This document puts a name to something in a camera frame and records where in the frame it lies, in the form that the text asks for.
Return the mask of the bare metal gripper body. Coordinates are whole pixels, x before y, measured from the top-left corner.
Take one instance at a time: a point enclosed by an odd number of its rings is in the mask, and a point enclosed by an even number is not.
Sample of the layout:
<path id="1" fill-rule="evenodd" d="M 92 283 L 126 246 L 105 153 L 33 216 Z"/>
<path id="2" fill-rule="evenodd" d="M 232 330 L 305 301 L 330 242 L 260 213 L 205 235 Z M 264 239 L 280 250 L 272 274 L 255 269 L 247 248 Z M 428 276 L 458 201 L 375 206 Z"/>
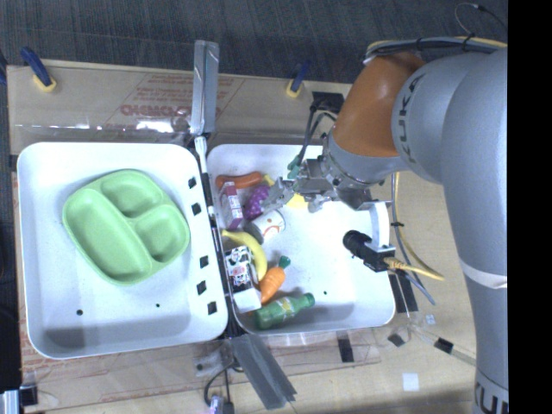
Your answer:
<path id="1" fill-rule="evenodd" d="M 367 210 L 372 205 L 370 187 L 324 158 L 304 161 L 295 178 L 295 192 L 306 202 L 321 195 L 328 197 L 329 202 L 341 202 L 352 210 Z"/>

